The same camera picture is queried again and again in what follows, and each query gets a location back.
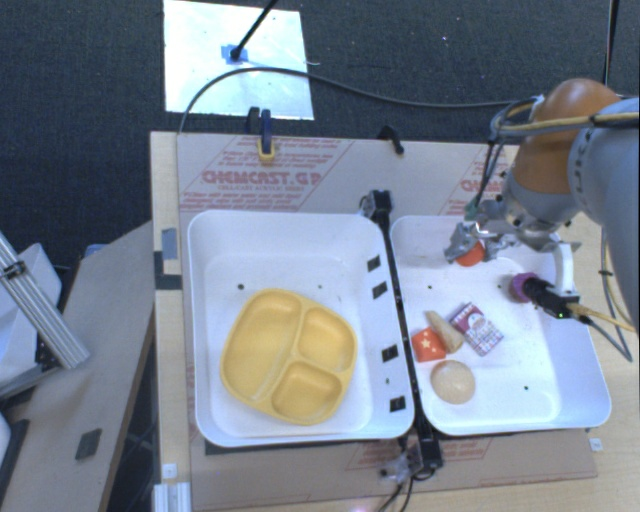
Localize red cube with yellow star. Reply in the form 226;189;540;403
411;326;448;364

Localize purple round toy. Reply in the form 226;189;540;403
509;272;539;304

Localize beige round bun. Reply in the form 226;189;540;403
429;359;477;406

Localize yellow divided plate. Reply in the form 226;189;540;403
219;287;360;427

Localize beige bread wedge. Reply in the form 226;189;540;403
424;310;466;355

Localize pink patterned carton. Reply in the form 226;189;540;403
448;301;505;358

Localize white plastic tray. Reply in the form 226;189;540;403
389;214;613;437
186;209;417;448

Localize orange round toy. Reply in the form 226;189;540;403
455;239;487;268

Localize brown cardboard board red print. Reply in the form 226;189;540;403
175;132;599;512

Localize black block with thin wires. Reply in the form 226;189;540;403
408;433;445;474
359;189;395;220

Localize black cylinder on white bracket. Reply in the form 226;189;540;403
521;241;582;320

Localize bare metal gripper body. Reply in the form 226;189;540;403
472;198;561;251

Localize thin black rod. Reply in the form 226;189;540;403
377;212;432;444

